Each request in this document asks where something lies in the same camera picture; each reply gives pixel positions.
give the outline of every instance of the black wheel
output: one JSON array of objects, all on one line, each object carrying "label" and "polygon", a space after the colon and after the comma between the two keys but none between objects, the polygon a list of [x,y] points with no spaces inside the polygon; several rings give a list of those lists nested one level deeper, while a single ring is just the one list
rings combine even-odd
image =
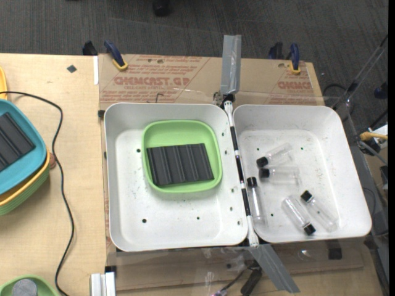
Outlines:
[{"label": "black wheel", "polygon": [[168,5],[168,0],[155,0],[152,3],[155,15],[157,17],[163,17],[165,15],[168,15],[170,13]]}]

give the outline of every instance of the wooden surface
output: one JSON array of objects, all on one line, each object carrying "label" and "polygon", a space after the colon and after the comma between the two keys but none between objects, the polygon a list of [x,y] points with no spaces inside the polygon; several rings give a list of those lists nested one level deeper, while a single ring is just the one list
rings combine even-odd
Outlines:
[{"label": "wooden surface", "polygon": [[[70,73],[67,70],[70,65],[77,70]],[[64,123],[56,153],[64,168],[65,195],[75,219],[76,236],[60,272],[59,284],[69,295],[89,295],[90,274],[103,273],[106,265],[101,124],[97,115],[99,90],[94,85],[93,58],[0,54],[0,66],[10,91],[43,96],[63,108]],[[315,89],[319,89],[315,73],[310,77]],[[58,111],[28,97],[10,95],[9,100],[31,120],[47,146],[51,146],[59,121]],[[33,196],[14,211],[0,216],[0,285],[19,275],[35,274],[54,286],[56,268],[69,236],[70,221],[60,193],[59,168],[55,167]],[[294,265],[294,273],[299,274],[293,278],[301,295],[379,295],[372,258],[363,244],[359,247],[360,253],[351,262],[353,269],[328,268],[313,274]],[[183,274],[197,276],[199,271]],[[245,280],[243,276],[230,295],[239,295]],[[210,295],[226,283],[209,281],[194,287],[140,289],[119,294]],[[268,278],[257,286],[256,295],[259,294],[288,295],[277,292]]]}]

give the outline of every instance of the green plastic container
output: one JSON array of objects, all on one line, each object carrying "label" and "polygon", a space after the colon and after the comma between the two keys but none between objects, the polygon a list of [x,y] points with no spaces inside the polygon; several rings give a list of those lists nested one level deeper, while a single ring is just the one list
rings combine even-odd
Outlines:
[{"label": "green plastic container", "polygon": [[12,288],[21,279],[30,279],[37,285],[38,296],[59,296],[58,292],[47,281],[37,275],[23,275],[0,286],[0,296],[12,296]]},{"label": "green plastic container", "polygon": [[[166,186],[157,186],[152,181],[149,168],[147,148],[165,147],[186,144],[204,144],[209,157],[214,179]],[[200,192],[214,188],[222,178],[220,151],[215,133],[207,124],[196,120],[167,120],[156,121],[143,131],[143,167],[149,184],[160,192],[189,193]]]}]

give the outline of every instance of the transparent tube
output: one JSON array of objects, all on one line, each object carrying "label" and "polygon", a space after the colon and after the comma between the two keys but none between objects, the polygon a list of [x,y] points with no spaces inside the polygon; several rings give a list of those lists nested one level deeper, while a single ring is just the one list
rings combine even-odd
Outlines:
[{"label": "transparent tube", "polygon": [[338,228],[338,218],[326,206],[317,200],[309,191],[305,191],[301,198],[309,213],[329,232]]},{"label": "transparent tube", "polygon": [[262,201],[262,192],[254,176],[247,179],[248,202],[254,223],[267,226],[267,215]]},{"label": "transparent tube", "polygon": [[315,228],[310,223],[309,214],[293,195],[285,198],[281,203],[281,207],[294,225],[303,229],[307,235],[315,232]]},{"label": "transparent tube", "polygon": [[257,159],[257,166],[263,168],[266,165],[281,165],[282,163],[292,162],[292,146],[287,142],[270,151],[263,157]]},{"label": "transparent tube", "polygon": [[297,166],[273,166],[260,168],[259,178],[273,183],[300,184],[301,174]]}]

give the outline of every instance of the gray tape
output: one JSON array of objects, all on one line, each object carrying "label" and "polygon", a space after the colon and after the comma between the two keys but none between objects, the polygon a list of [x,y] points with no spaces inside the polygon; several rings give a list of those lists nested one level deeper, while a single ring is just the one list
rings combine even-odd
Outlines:
[{"label": "gray tape", "polygon": [[278,290],[286,290],[289,293],[300,292],[270,244],[261,244],[258,248],[249,248],[248,250]]},{"label": "gray tape", "polygon": [[240,89],[241,35],[225,35],[222,51],[221,94],[235,94]]}]

